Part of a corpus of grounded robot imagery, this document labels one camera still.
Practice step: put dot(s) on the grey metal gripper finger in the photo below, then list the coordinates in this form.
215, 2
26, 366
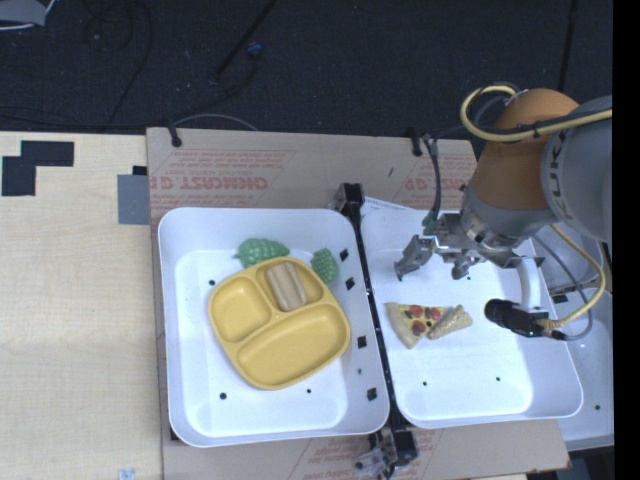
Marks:
414, 257
463, 267

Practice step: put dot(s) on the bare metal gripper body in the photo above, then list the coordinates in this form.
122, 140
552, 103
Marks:
457, 238

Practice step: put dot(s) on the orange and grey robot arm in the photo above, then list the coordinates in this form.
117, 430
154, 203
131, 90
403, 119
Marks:
515, 168

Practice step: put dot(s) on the beige toy bread wedge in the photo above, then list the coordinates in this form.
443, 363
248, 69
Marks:
452, 322

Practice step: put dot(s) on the toy pizza slice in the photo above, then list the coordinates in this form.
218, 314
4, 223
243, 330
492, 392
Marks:
409, 324

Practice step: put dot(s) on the green toy grapes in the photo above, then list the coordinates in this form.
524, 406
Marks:
326, 265
257, 251

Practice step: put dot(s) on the white plastic tray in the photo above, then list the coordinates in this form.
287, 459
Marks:
280, 413
475, 368

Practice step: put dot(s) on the beige toy sausage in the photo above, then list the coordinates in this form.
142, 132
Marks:
286, 286

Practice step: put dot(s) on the brown cardboard board red print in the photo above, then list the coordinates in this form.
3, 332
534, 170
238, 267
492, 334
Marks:
300, 173

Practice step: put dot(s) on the yellow divided plate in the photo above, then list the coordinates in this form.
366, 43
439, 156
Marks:
280, 348

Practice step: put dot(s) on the black cylinder on white bracket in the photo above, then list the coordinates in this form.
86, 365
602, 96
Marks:
512, 315

